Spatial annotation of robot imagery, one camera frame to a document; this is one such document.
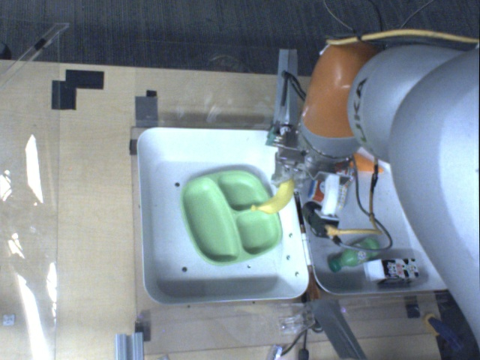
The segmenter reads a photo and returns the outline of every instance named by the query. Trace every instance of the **sink basin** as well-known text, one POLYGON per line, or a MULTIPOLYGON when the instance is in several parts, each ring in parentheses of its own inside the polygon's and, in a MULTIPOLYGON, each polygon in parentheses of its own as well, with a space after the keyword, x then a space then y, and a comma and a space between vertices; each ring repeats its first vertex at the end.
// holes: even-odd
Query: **sink basin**
POLYGON ((143 280, 156 302, 293 299, 306 290, 295 202, 273 217, 249 210, 276 191, 276 149, 266 137, 263 130, 142 133, 143 280))

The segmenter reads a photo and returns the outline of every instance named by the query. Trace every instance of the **green bottle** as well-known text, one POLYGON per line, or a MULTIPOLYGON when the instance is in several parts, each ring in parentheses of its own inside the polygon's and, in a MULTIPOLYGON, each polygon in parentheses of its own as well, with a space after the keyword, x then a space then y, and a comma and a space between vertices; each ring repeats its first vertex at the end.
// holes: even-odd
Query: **green bottle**
MULTIPOLYGON (((378 249, 380 245, 375 238, 367 237, 355 244, 356 247, 378 249)), ((340 271, 344 266, 354 267, 373 259, 377 252, 364 252, 363 250, 347 249, 340 256, 330 259, 328 266, 332 272, 340 271)))

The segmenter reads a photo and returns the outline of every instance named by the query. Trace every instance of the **black floor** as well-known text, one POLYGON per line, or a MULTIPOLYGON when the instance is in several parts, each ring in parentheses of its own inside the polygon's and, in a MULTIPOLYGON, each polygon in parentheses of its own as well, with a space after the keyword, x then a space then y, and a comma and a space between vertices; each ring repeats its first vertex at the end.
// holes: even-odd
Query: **black floor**
MULTIPOLYGON (((373 1, 393 29, 428 0, 373 1)), ((358 32, 379 28, 366 0, 328 3, 358 32)), ((478 37, 479 11, 480 0, 437 0, 408 27, 478 37)), ((349 33, 322 0, 0 0, 0 17, 0 41, 13 57, 35 30, 66 22, 63 62, 270 74, 279 48, 296 48, 300 73, 309 74, 325 36, 349 33)))

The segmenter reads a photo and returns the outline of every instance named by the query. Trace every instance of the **orange object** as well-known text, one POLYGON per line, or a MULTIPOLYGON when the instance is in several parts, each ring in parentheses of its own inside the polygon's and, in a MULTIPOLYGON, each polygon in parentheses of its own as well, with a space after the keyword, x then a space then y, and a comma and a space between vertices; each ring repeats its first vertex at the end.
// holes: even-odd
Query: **orange object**
POLYGON ((303 124, 322 137, 352 137, 347 116, 350 88, 365 63, 378 53, 368 43, 329 46, 313 70, 304 110, 303 124))
MULTIPOLYGON (((357 170, 359 172, 374 172, 374 162, 372 160, 368 160, 365 156, 362 156, 358 153, 355 153, 353 157, 355 158, 355 162, 357 163, 357 170)), ((378 167, 378 172, 383 172, 383 168, 381 166, 378 167)))

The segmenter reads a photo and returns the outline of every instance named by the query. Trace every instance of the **yellow banana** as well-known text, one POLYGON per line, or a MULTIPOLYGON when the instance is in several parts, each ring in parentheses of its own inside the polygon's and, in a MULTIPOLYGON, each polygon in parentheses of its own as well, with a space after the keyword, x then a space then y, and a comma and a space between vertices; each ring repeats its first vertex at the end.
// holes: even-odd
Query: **yellow banana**
POLYGON ((279 212, 290 201, 293 196, 293 190, 295 189, 295 182, 291 178, 290 180, 280 183, 277 193, 265 201, 262 205, 252 205, 252 211, 262 211, 269 215, 279 212))

